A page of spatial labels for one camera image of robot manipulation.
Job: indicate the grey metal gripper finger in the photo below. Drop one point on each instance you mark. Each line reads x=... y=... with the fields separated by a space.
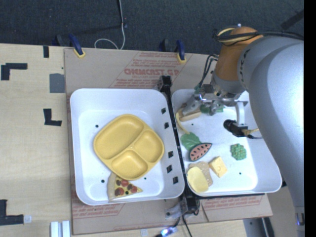
x=213 y=108
x=192 y=105

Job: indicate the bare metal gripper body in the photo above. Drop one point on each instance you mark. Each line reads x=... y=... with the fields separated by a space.
x=209 y=95

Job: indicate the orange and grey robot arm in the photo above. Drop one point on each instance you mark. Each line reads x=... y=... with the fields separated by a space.
x=271 y=88

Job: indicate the green toy broccoli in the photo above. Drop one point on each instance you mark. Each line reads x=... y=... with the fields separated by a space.
x=204 y=108

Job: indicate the tan toy bread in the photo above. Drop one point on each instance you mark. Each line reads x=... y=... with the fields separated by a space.
x=191 y=116

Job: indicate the yellow banana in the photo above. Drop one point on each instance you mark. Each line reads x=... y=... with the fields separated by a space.
x=179 y=125

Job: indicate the thin black rod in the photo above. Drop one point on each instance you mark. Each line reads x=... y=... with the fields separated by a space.
x=175 y=132

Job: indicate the green toy lettuce leaf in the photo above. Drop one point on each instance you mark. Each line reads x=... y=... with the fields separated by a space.
x=190 y=141

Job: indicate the toy watermelon slice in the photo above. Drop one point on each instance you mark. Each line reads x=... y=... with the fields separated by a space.
x=200 y=152

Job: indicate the green toy grapes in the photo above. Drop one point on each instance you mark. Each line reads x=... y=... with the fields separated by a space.
x=238 y=152

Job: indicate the yellow toy cheese wedge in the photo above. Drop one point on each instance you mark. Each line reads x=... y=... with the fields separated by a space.
x=218 y=167

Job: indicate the brown toy bread slice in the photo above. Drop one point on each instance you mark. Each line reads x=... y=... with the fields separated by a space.
x=206 y=169

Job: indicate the white plastic tray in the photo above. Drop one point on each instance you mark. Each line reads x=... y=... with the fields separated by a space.
x=86 y=144
x=256 y=162

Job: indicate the yellow oval toy chip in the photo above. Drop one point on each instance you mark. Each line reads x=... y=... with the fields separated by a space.
x=197 y=180

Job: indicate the yellow divided plate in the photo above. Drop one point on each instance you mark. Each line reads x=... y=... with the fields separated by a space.
x=123 y=137

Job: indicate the brown cardboard board red print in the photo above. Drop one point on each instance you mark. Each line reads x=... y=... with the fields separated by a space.
x=103 y=68

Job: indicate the toy pizza slice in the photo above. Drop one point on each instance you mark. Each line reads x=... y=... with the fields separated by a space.
x=118 y=187

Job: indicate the black cylinder on white bracket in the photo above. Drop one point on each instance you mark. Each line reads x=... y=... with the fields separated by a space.
x=234 y=127

